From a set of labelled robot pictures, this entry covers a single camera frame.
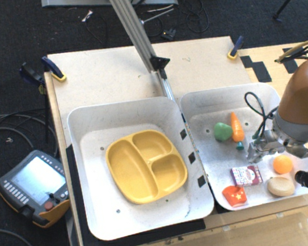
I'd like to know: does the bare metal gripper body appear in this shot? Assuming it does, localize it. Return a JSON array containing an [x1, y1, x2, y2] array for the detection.
[[253, 126, 294, 160]]

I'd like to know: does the orange toy fruit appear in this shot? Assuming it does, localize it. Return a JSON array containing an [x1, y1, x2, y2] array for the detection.
[[271, 153, 295, 176]]

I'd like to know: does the pink and white carton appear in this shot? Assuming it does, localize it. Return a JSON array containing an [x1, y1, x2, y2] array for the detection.
[[230, 163, 264, 189]]

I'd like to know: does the orange toy carrot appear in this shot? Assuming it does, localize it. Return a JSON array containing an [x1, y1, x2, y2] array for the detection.
[[227, 110, 247, 152]]

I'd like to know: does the green rounded toy vegetable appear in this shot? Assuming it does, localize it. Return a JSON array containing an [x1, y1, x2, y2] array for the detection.
[[212, 120, 235, 143]]

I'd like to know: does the beige round biscuit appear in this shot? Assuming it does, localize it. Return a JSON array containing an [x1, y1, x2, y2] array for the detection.
[[265, 174, 297, 200]]

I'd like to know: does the red packet with yellow stars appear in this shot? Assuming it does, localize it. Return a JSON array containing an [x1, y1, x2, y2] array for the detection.
[[221, 183, 250, 209]]

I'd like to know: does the thin black and white rod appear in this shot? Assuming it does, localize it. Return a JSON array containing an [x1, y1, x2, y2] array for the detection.
[[180, 109, 211, 192]]

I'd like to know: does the white plastic tray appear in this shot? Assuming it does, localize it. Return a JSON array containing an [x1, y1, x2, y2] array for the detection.
[[178, 74, 308, 217], [65, 89, 218, 244]]

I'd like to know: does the yellow divided plate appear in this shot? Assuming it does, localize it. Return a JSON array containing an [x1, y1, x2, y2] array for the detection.
[[102, 125, 192, 209]]

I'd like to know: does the pale flat board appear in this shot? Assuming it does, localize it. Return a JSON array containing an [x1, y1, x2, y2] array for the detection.
[[45, 19, 308, 246]]

